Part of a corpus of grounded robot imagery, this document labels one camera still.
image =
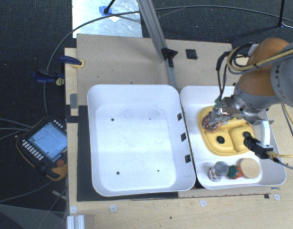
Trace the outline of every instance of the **wooden disc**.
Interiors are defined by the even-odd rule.
[[[261,172],[259,164],[252,158],[245,158],[241,161],[240,168],[247,178],[256,178]]]

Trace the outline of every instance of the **display screen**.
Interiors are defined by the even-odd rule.
[[[67,147],[67,137],[53,123],[46,124],[29,138],[52,162],[57,160],[62,150]]]

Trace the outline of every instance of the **white tray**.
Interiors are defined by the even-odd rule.
[[[87,95],[94,189],[103,196],[185,191],[195,184],[178,92],[96,85]]]
[[[224,95],[230,96],[233,94],[233,91],[234,87],[225,87]],[[181,103],[185,114],[198,181],[207,189],[282,184],[286,180],[285,168],[269,159],[261,160],[251,151],[235,156],[216,156],[208,150],[199,131],[197,115],[203,108],[214,105],[214,100],[218,95],[219,88],[217,86],[187,86],[181,91]],[[261,113],[260,117],[268,119],[266,112]],[[261,131],[259,127],[253,126],[253,131],[255,138],[260,140]],[[273,151],[279,153],[271,128],[270,132],[270,144],[273,146]],[[209,168],[217,161],[224,161],[228,165],[235,165],[238,160],[247,157],[257,161],[261,167],[261,173],[257,178],[247,179],[241,177],[231,180],[223,177],[219,182],[212,182],[208,178]]]

